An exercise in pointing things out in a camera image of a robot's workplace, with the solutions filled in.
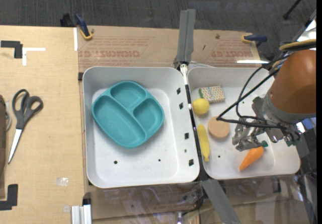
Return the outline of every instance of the blue and yellow clamp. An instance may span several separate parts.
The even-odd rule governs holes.
[[[92,38],[92,33],[88,30],[87,25],[80,14],[75,14],[75,21],[76,24],[80,26],[80,32],[84,39],[90,40]]]
[[[242,35],[241,41],[243,43],[251,43],[252,41],[256,41],[256,47],[258,48],[263,42],[267,41],[267,36],[252,34],[252,35]]]

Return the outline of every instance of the yellow ball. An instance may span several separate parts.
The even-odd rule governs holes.
[[[198,115],[206,114],[209,110],[209,102],[204,98],[199,98],[193,101],[192,109]]]

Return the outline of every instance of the orange toy carrot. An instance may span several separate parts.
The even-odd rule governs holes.
[[[262,146],[257,148],[251,148],[249,152],[246,154],[243,162],[241,163],[239,170],[247,168],[250,164],[258,160],[263,155],[263,153],[264,149]]]

